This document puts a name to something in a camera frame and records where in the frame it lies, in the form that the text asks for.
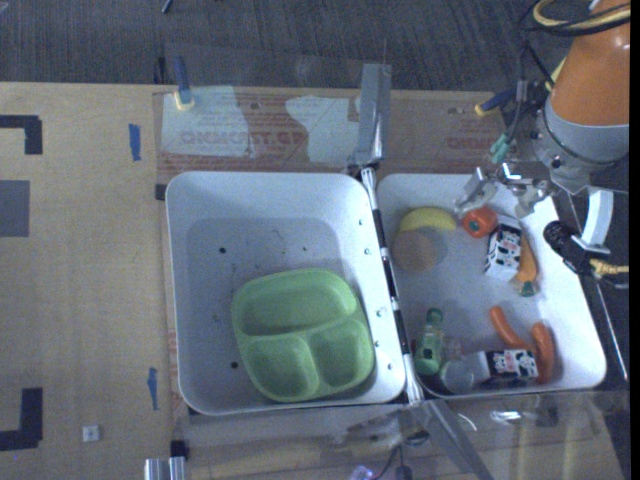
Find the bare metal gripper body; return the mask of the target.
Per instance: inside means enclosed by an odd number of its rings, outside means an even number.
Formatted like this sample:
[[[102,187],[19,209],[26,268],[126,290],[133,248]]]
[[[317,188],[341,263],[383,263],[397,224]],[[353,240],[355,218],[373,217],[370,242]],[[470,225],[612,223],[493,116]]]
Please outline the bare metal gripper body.
[[[589,163],[572,155],[553,135],[532,132],[514,139],[498,164],[497,179],[512,186],[546,184],[577,194],[591,182]]]

